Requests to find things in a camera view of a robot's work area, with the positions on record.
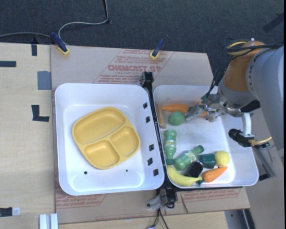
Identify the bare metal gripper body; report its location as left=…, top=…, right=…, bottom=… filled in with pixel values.
left=201, top=94, right=242, bottom=117

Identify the green round fruit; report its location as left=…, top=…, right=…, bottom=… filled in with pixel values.
left=168, top=111, right=186, bottom=126

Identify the orange carrot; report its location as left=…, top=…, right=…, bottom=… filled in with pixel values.
left=161, top=103, right=190, bottom=114
left=201, top=166, right=229, bottom=184

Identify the white plastic tray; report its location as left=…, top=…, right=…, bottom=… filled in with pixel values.
left=153, top=84, right=260, bottom=189
left=54, top=83, right=165, bottom=197

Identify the green bottle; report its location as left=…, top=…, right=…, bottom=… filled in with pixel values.
left=173, top=145, right=205, bottom=171
left=163, top=128, right=178, bottom=166

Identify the yellow lemon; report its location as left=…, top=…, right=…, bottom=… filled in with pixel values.
left=214, top=150, right=231, bottom=168

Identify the thin black and white rod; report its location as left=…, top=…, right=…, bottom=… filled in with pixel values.
left=145, top=86, right=173, bottom=211

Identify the black can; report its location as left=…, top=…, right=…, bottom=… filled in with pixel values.
left=185, top=160, right=204, bottom=178

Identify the yellow banana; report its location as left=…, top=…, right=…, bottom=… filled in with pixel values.
left=166, top=165, right=204, bottom=187

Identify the yellow divided plate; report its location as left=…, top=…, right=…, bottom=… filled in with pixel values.
left=71, top=106, right=142, bottom=170

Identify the brown cardboard board red print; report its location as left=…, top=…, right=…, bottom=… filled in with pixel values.
left=50, top=44, right=251, bottom=224

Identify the black cylinder on white bracket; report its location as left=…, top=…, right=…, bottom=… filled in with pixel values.
left=228, top=112, right=255, bottom=148

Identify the black block with thin wires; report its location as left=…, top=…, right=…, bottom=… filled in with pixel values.
left=139, top=71, right=155, bottom=88
left=157, top=187, right=178, bottom=208

